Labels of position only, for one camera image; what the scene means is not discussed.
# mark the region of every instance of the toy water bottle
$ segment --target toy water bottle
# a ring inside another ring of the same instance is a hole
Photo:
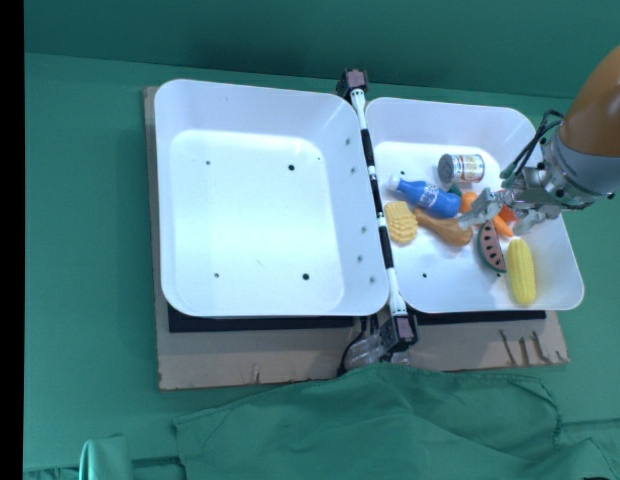
[[[386,186],[405,194],[410,203],[442,219],[456,217],[459,212],[461,198],[457,194],[425,181],[405,181],[398,176],[390,176]]]

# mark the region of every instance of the tin can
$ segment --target tin can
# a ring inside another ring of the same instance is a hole
[[[476,183],[483,179],[485,163],[481,155],[448,155],[439,159],[439,179],[444,183],[470,181]]]

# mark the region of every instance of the toy watermelon slice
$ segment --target toy watermelon slice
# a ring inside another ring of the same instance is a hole
[[[492,220],[482,224],[477,235],[479,255],[483,262],[492,270],[497,272],[507,272],[506,260],[503,257],[501,244],[497,230],[494,228]]]

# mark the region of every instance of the cloth fold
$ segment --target cloth fold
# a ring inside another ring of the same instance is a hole
[[[174,421],[188,480],[620,479],[591,439],[561,442],[535,378],[387,363]]]

